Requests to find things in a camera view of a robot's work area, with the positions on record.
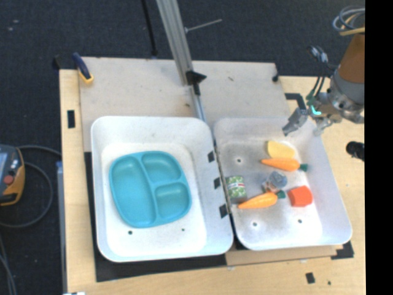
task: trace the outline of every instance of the blue divided tray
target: blue divided tray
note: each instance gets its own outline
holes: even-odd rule
[[[183,169],[166,152],[119,157],[109,169],[109,183],[117,211],[132,227],[174,222],[185,216],[192,204]]]

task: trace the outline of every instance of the green light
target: green light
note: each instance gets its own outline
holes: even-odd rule
[[[320,111],[316,111],[314,105],[311,105],[311,111],[313,112],[314,115],[321,115],[322,113]]]

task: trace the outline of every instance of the emergency stop button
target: emergency stop button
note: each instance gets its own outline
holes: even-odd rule
[[[14,177],[11,175],[7,175],[4,177],[3,182],[4,182],[4,184],[9,186],[14,182]]]

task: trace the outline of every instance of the black floor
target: black floor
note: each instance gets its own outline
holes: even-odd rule
[[[172,58],[155,0],[146,0],[158,58]],[[332,28],[339,11],[365,0],[178,0],[190,31],[193,60],[276,63],[282,75],[317,76],[320,67],[309,45],[322,47],[338,64],[350,41]],[[58,74],[52,66],[74,68],[82,56],[150,58],[141,0],[0,0],[0,144],[27,144],[61,150]],[[21,229],[0,226],[17,293],[62,293],[56,162],[47,151],[24,149],[29,163],[51,179],[54,198],[48,213]],[[27,167],[20,202],[0,208],[0,223],[33,220],[49,202],[46,179]],[[0,294],[8,294],[0,265]]]

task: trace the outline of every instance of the white plastic tray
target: white plastic tray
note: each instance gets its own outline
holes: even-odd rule
[[[226,204],[209,127],[189,117],[106,116],[91,126],[91,151],[100,252],[114,262],[187,258],[223,254],[232,245],[229,215],[220,214]],[[192,206],[177,221],[132,228],[120,217],[109,187],[109,167],[118,157],[134,152],[163,151],[173,155],[189,183]]]
[[[261,185],[275,168],[260,163],[268,158],[266,142],[276,140],[292,146],[308,171],[285,173],[285,192],[307,185],[314,201],[294,208],[288,196],[268,208],[240,210],[232,204],[236,236],[250,250],[273,250],[304,246],[340,245],[352,235],[332,169],[315,125],[307,121],[302,128],[284,136],[286,117],[226,118],[214,126],[217,155],[224,178],[244,177],[248,197],[261,194]]]

